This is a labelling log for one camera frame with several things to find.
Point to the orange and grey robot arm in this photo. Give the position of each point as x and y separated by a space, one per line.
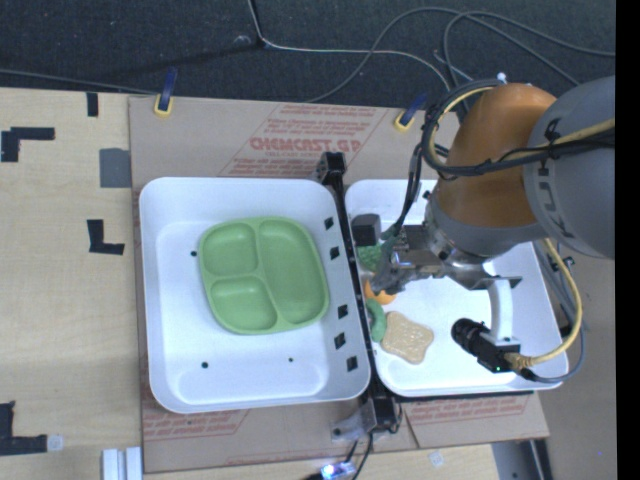
500 168

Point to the thin black rod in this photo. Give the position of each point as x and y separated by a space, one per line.
356 278

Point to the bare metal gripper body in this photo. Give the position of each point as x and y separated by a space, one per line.
430 260

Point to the green divided plate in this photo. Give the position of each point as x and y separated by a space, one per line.
260 278

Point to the green pea pod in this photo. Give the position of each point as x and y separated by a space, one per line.
378 320

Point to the dark grey cube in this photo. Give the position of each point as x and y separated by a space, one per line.
366 228

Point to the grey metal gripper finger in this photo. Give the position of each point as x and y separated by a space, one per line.
388 259
384 280

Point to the tan bread slice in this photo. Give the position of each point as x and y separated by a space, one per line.
407 338

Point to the brown cardboard board red print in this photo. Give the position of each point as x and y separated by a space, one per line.
300 133

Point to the green broccoli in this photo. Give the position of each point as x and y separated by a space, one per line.
369 257

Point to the black cylinder on white bracket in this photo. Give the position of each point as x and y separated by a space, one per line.
482 343

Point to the white plastic tray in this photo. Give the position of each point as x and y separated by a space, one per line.
450 373
250 378

